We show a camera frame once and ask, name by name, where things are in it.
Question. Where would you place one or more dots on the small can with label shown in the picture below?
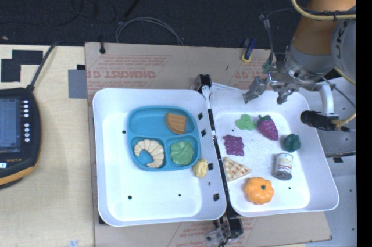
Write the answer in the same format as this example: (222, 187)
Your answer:
(283, 166)

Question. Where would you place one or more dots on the blue divided plate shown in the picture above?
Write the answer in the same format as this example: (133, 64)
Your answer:
(151, 126)

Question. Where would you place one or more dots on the brown cardboard board red print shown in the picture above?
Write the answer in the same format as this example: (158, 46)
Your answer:
(151, 71)

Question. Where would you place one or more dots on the light green clover leaf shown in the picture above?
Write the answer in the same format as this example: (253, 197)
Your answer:
(245, 123)

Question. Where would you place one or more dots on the beige croissant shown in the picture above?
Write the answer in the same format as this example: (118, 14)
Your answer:
(152, 150)

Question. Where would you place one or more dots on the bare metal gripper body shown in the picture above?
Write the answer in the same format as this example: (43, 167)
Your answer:
(290, 77)

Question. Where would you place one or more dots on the flat purple grape bunch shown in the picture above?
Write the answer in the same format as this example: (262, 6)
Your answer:
(233, 145)

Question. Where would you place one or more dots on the white plastic tray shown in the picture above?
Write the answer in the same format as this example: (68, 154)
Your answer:
(151, 190)
(261, 211)

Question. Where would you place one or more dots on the pale yellow toy food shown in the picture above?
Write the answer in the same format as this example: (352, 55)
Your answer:
(200, 168)

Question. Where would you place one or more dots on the orange pumpkin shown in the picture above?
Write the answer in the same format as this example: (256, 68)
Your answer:
(259, 190)

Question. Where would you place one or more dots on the pizza slice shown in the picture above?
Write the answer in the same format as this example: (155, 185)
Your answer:
(234, 168)

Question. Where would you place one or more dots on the black cylinder on white bracket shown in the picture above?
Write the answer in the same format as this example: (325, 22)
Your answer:
(319, 118)

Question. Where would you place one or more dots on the brown waffle piece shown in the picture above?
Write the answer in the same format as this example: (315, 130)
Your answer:
(176, 123)

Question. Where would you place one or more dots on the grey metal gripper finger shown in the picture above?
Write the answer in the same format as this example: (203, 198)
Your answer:
(284, 94)
(253, 91)

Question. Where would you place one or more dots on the green lettuce leaf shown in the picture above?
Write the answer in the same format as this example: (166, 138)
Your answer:
(182, 149)

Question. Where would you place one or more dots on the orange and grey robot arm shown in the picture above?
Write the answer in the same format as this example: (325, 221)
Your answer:
(316, 33)

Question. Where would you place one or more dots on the purple grape bunch with stem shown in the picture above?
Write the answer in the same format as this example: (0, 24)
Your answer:
(268, 127)

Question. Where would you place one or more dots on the dark green broccoli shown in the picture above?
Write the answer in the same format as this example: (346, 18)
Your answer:
(291, 143)

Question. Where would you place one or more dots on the thin black and white rod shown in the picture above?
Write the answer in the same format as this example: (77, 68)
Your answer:
(216, 147)

